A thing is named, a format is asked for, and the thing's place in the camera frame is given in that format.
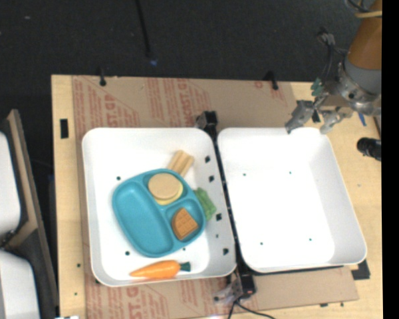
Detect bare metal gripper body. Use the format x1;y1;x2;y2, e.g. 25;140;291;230
317;72;383;116

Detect beige wooden sticks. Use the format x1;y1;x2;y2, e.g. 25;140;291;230
166;150;196;178

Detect thin black rod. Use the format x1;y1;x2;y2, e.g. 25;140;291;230
207;124;246;278

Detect green lettuce leaf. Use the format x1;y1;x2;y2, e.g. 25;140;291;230
193;187;217;221

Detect brown cardboard board red print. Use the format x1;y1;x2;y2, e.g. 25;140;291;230
70;74;360;319

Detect blue divided plate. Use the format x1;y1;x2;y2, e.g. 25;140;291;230
111;168;207;259

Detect round tan and yellow biscuit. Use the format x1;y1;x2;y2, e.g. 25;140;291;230
147;172;184;206

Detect white plastic tray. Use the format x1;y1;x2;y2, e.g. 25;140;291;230
216;126;368;274
81;126;238;288

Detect brown waffle piece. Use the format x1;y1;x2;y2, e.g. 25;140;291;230
171;207;200;241

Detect orange carrot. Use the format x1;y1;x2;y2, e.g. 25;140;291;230
128;259;192;280

